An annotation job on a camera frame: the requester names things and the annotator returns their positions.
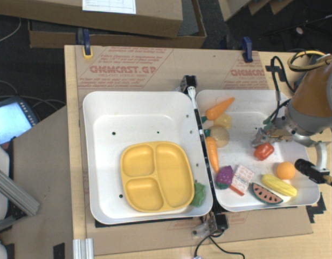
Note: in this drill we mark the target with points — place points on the orange toy orange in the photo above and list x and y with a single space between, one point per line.
286 170

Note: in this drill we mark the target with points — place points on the brown cardboard board red print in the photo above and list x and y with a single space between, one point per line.
144 239

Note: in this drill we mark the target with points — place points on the brown cardboard box white label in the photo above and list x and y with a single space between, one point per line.
47 7

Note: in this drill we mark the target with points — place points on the red toy bell pepper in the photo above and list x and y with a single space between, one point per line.
263 151

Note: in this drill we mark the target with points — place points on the green toy lettuce leaf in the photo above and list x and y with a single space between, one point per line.
199 196

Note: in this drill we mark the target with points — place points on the purple toy grapes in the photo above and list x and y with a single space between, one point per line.
224 176

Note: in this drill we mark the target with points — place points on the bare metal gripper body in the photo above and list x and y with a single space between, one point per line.
283 136

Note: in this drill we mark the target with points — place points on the orange toy carrot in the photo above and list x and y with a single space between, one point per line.
212 152
218 109

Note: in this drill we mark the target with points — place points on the toy watermelon slice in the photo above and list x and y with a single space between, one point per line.
264 194

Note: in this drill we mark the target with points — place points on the white plastic tray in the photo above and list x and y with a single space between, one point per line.
247 123
109 155

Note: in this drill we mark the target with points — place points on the black cylinder on white bracket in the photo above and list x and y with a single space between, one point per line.
310 170

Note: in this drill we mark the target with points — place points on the yellow toy corn cob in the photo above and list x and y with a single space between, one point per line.
279 185

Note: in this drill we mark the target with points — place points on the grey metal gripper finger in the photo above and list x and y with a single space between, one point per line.
264 133
257 142

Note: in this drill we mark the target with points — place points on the yellow divided plate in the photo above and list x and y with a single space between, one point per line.
170 171

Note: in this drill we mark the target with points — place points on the thin black and white rod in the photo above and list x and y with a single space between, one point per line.
201 128

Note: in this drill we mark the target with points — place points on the white and red packet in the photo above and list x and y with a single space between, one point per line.
242 178

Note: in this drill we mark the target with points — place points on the open brown cardboard box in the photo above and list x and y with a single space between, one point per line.
114 40

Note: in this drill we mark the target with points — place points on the brown cardboard sheet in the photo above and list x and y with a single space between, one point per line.
39 171

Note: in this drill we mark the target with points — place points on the beige round toy vegetable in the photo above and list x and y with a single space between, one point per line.
220 137

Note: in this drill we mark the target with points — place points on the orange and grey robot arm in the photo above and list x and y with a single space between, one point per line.
312 96

